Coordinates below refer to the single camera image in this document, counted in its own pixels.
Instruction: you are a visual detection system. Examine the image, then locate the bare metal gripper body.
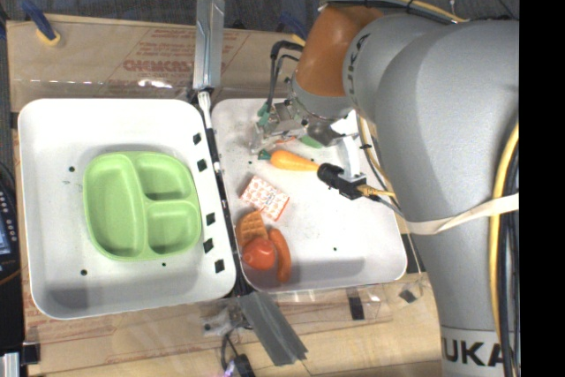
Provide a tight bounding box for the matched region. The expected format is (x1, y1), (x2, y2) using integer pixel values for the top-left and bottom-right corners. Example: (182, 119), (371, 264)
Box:
(263, 100), (355, 147)

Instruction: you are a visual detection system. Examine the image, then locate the orange carrot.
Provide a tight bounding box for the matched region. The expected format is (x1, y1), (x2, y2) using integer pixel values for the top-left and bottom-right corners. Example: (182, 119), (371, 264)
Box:
(257, 148), (320, 173)

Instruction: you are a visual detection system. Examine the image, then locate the orange patterned carton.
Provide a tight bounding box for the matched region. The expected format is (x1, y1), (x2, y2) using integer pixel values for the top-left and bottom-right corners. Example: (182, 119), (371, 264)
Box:
(238, 175), (291, 222)

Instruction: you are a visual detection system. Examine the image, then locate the brown waffle biscuit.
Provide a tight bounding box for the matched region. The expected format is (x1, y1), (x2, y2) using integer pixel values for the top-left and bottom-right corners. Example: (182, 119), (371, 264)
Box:
(234, 209), (269, 251)

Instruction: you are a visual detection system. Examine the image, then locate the white plastic tray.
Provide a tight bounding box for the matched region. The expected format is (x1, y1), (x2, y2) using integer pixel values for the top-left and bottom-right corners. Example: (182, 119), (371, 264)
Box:
(210, 96), (409, 294)
(17, 97), (237, 320)

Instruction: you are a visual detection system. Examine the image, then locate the red-orange bottle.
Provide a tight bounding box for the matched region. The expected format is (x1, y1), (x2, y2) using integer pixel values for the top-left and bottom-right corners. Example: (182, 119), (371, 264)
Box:
(241, 238), (277, 272)

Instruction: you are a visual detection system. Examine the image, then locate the orange sausage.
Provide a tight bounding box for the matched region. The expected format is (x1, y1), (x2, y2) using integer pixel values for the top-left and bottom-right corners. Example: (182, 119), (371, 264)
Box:
(267, 227), (293, 284)

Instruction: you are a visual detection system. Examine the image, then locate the green divided plate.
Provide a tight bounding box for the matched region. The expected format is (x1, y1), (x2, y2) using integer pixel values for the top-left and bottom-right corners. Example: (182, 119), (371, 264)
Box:
(82, 151), (203, 263)

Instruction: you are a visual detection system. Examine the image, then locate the brown cardboard board, red print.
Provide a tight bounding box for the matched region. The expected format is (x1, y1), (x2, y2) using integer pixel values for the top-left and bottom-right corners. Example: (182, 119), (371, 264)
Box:
(5, 12), (441, 376)

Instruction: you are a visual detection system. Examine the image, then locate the black cylinder on white bracket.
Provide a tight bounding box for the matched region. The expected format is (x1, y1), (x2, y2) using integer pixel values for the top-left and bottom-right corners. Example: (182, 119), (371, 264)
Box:
(316, 109), (370, 201)

